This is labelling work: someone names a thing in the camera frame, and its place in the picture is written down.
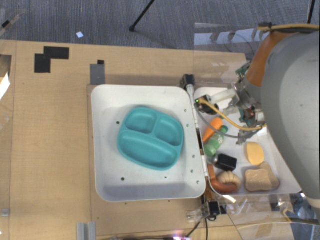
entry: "wooden table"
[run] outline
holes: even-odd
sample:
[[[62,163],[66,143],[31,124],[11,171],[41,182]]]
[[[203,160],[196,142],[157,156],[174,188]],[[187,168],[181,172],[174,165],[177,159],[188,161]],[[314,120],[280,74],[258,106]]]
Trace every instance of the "wooden table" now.
[[[192,229],[186,212],[199,206],[197,199],[95,201],[87,86],[90,64],[97,60],[105,61],[107,84],[177,85],[183,74],[193,73],[194,51],[24,41],[11,45],[16,53],[9,48],[3,51],[12,54],[12,66],[16,66],[10,239],[75,240],[77,223],[91,221],[96,222],[98,239],[183,234]],[[43,54],[44,46],[69,47],[70,56],[52,59],[51,73],[35,73],[35,54]],[[221,61],[231,62],[235,70],[236,62],[243,64],[245,57],[222,53]],[[104,211],[103,216],[95,217],[97,211]],[[210,239],[241,239],[227,215],[210,222],[209,228]],[[201,224],[192,236],[203,239],[205,234]]]

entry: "yellow sponge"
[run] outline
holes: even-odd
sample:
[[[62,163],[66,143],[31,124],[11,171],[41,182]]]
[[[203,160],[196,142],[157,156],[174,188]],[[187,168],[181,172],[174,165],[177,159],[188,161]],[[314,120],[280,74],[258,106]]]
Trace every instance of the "yellow sponge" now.
[[[247,142],[244,151],[246,158],[253,166],[259,166],[265,160],[264,150],[258,143]]]

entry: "yellow cable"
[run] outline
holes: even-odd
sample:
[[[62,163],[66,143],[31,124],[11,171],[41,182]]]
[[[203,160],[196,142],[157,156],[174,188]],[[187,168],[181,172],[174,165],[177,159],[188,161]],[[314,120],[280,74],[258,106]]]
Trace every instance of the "yellow cable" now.
[[[286,24],[286,25],[272,25],[272,26],[258,26],[256,29],[259,31],[274,31],[274,30],[284,30],[284,29],[294,29],[294,28],[302,28],[302,29],[312,29],[312,30],[320,30],[320,26],[313,24]]]
[[[230,124],[232,124],[234,127],[237,127],[240,130],[246,131],[246,132],[251,132],[251,131],[256,131],[256,130],[261,130],[264,127],[267,127],[267,124],[258,126],[258,127],[252,127],[252,128],[246,128],[246,127],[242,127],[238,124],[236,124],[235,122],[231,121],[226,115],[224,115],[223,113],[221,113],[219,111],[219,109],[217,109],[215,106],[213,106],[212,104],[210,104],[208,101],[206,101],[203,98],[199,98],[199,103],[200,104],[205,104],[207,105],[209,108],[211,108],[212,110],[214,110],[219,116],[223,117],[225,120],[227,120]]]

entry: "toy carrot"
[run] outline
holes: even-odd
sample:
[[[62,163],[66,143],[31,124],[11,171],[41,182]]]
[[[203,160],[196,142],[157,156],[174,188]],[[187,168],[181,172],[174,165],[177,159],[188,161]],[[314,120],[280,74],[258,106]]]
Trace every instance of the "toy carrot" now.
[[[217,130],[220,130],[220,128],[222,127],[223,124],[224,124],[224,123],[223,123],[223,121],[222,121],[222,119],[221,119],[220,117],[214,118],[214,119],[211,121],[211,123],[210,123],[210,125],[211,125],[213,128],[217,129]],[[212,130],[210,127],[208,127],[208,128],[205,130],[205,132],[204,132],[204,134],[203,134],[203,136],[202,136],[202,142],[203,142],[203,143],[207,142],[207,141],[211,138],[211,136],[215,134],[215,132],[216,132],[216,131],[214,131],[214,130]]]

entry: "blue plate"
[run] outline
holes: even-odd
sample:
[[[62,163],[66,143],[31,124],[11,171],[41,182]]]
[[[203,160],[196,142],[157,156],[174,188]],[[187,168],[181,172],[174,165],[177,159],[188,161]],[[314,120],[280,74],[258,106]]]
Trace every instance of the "blue plate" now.
[[[117,138],[119,152],[130,161],[154,170],[173,167],[184,143],[182,125],[173,117],[137,107],[125,117]]]

